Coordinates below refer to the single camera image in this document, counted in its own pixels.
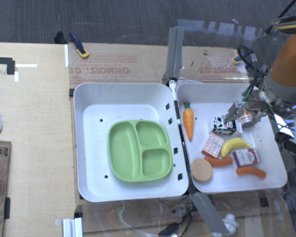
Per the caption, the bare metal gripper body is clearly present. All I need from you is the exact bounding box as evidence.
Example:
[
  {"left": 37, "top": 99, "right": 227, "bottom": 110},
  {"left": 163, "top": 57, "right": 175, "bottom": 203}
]
[{"left": 244, "top": 90, "right": 296, "bottom": 115}]

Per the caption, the orange and white small carton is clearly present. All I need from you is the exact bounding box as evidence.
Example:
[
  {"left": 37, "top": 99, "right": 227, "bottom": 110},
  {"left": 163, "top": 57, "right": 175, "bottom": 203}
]
[{"left": 238, "top": 103, "right": 254, "bottom": 126}]

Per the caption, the black and white carton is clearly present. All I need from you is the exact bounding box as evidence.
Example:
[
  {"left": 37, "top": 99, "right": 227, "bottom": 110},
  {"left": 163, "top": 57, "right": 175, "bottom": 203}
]
[{"left": 211, "top": 116, "right": 238, "bottom": 136}]

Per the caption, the yellow banana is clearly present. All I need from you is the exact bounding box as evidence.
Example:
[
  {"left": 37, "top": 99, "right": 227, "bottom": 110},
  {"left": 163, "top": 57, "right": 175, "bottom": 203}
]
[{"left": 220, "top": 137, "right": 251, "bottom": 158}]

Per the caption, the orange patterned white carton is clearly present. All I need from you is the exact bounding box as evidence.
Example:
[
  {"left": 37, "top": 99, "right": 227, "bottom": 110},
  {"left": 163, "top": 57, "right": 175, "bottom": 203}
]
[{"left": 201, "top": 131, "right": 225, "bottom": 159}]

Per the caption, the purple carton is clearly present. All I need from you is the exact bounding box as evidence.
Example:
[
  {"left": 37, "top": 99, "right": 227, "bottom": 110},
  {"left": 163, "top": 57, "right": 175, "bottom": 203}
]
[{"left": 232, "top": 148, "right": 261, "bottom": 168}]

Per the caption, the orange carrot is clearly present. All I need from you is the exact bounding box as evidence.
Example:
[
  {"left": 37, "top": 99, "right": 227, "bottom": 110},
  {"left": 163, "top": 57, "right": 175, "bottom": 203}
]
[{"left": 182, "top": 101, "right": 195, "bottom": 141}]

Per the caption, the orange sausage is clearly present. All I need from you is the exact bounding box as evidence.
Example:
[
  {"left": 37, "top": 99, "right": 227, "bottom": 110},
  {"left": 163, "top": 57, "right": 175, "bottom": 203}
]
[
  {"left": 236, "top": 166, "right": 266, "bottom": 179},
  {"left": 204, "top": 156, "right": 234, "bottom": 167}
]

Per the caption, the tan round biscuit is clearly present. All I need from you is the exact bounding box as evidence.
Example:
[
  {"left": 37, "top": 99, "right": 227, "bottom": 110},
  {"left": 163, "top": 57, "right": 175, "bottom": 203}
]
[{"left": 190, "top": 158, "right": 214, "bottom": 182}]

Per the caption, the white plastic tray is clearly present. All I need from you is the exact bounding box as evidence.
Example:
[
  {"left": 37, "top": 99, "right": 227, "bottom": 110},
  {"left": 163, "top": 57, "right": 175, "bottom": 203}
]
[
  {"left": 73, "top": 82, "right": 189, "bottom": 203},
  {"left": 175, "top": 82, "right": 289, "bottom": 195}
]

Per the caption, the white crumpled paper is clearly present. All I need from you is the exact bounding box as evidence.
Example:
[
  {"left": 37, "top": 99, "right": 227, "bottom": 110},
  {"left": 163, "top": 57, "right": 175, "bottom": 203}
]
[{"left": 221, "top": 213, "right": 240, "bottom": 236}]

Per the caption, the brown cardboard board red print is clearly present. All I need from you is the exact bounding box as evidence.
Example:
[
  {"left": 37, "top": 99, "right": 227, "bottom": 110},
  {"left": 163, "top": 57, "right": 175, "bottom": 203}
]
[{"left": 68, "top": 42, "right": 295, "bottom": 234}]

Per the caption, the green divided plate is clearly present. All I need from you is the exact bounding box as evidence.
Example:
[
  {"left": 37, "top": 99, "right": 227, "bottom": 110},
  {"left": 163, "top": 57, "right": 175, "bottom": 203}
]
[{"left": 108, "top": 119, "right": 174, "bottom": 183}]

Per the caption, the black cylinder on white bracket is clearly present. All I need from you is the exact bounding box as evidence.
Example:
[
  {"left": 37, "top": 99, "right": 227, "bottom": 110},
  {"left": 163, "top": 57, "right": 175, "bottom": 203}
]
[{"left": 274, "top": 114, "right": 296, "bottom": 158}]

